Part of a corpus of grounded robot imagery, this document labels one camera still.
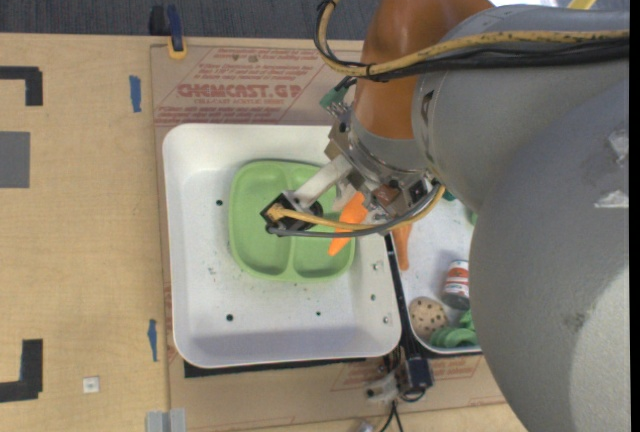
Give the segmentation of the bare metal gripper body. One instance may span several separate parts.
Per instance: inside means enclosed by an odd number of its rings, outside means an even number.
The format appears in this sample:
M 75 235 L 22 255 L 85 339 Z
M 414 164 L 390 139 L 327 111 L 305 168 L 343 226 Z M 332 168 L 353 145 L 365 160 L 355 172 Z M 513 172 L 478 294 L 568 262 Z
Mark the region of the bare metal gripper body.
M 355 118 L 351 107 L 332 103 L 326 111 L 334 122 L 325 154 L 351 166 L 346 182 L 365 197 L 365 205 L 386 220 L 406 220 L 436 196 L 438 184 L 414 140 L 373 134 Z

